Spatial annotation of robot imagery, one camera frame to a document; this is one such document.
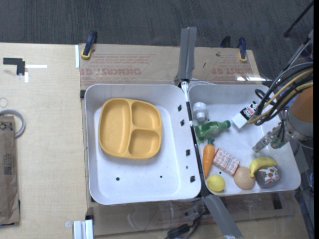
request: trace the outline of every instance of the white tape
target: white tape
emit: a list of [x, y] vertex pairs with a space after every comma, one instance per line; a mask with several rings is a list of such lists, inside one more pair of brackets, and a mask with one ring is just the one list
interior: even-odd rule
[[48, 65], [25, 65], [26, 68], [48, 68]]
[[29, 73], [28, 72], [24, 72], [24, 82], [25, 83], [29, 82]]
[[79, 45], [75, 45], [75, 68], [80, 68]]

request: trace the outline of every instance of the brown paper bag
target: brown paper bag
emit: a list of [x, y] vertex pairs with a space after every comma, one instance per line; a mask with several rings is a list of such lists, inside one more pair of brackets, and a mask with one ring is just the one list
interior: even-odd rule
[[13, 116], [0, 116], [0, 224], [19, 221], [16, 174], [15, 126]]

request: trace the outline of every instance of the white tray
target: white tray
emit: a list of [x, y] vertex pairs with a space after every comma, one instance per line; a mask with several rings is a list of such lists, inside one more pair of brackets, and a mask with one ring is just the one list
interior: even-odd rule
[[[189, 88], [188, 91], [189, 101], [191, 107], [196, 102], [207, 104], [210, 121], [231, 121], [238, 112], [252, 101], [255, 101], [257, 104], [260, 102], [260, 99], [255, 95], [255, 89], [257, 88], [264, 92], [268, 89], [263, 85], [194, 85]], [[263, 123], [261, 126], [246, 124], [241, 129], [238, 129], [231, 121], [230, 128], [217, 135], [213, 135], [215, 138], [215, 149], [221, 148], [239, 159], [240, 166], [249, 167], [250, 162], [259, 156], [268, 156], [275, 159], [281, 176], [278, 184], [268, 189], [262, 189], [256, 183], [251, 190], [242, 190], [235, 184], [233, 176], [213, 165], [209, 175], [219, 174], [226, 182], [224, 191], [220, 193], [212, 192], [213, 194], [228, 196], [260, 192], [289, 191], [295, 190], [300, 186], [301, 176], [289, 143], [280, 149], [273, 149], [269, 144], [258, 153], [255, 153], [252, 150], [252, 147], [268, 131], [271, 131], [273, 127], [277, 126], [278, 122], [280, 122], [280, 120], [277, 116], [272, 120]], [[198, 145], [201, 155], [206, 144], [207, 140]]]
[[[255, 89], [267, 91], [263, 85], [194, 85], [189, 88], [191, 107], [204, 102], [209, 108], [210, 121], [231, 119], [252, 101], [260, 101]], [[105, 154], [98, 143], [98, 123], [102, 105], [110, 98], [132, 98], [155, 105], [162, 118], [162, 144], [150, 159], [122, 159]], [[85, 94], [88, 141], [89, 185], [92, 198], [104, 205], [184, 200], [196, 197], [201, 188], [198, 164], [182, 90], [174, 85], [111, 85], [97, 84]], [[262, 189], [256, 183], [251, 190], [242, 190], [233, 176], [217, 166], [210, 174], [222, 175], [226, 182], [220, 196], [295, 190], [300, 186], [300, 173], [290, 147], [280, 149], [267, 146], [259, 153], [252, 147], [279, 122], [276, 117], [261, 126], [247, 124], [231, 127], [214, 135], [215, 148], [221, 148], [249, 167], [258, 156], [269, 156], [278, 163], [281, 179], [277, 185]], [[199, 144], [200, 155], [205, 141]]]
[[[154, 157], [124, 159], [102, 151], [98, 142], [99, 116], [102, 105], [110, 98], [138, 99], [157, 107], [162, 118], [162, 143]], [[180, 88], [174, 85], [93, 85], [85, 93], [85, 113], [89, 186], [96, 202], [112, 205], [183, 200], [199, 194], [197, 159], [185, 97]]]

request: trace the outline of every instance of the toy lemon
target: toy lemon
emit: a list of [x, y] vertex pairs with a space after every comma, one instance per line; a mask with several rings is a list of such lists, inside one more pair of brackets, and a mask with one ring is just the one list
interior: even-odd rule
[[213, 174], [207, 178], [207, 186], [215, 192], [223, 191], [225, 188], [225, 180], [218, 174]]

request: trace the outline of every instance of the pink box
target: pink box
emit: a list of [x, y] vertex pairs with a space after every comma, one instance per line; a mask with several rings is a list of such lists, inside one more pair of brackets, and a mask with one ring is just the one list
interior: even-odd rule
[[228, 154], [226, 151], [218, 148], [213, 160], [213, 164], [218, 166], [230, 175], [234, 175], [240, 160]]

